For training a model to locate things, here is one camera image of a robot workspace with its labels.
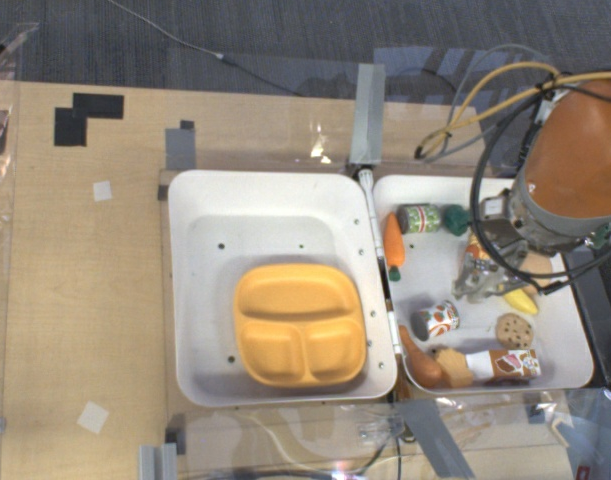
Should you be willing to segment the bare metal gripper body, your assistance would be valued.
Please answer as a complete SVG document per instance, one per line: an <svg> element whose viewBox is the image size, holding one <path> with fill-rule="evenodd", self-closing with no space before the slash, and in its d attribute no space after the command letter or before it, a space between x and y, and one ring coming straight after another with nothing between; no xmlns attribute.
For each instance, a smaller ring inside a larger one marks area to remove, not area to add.
<svg viewBox="0 0 611 480"><path fill-rule="evenodd" d="M519 251L553 257L576 248L585 220L560 216L538 206L479 206L485 238L511 263Z"/></svg>

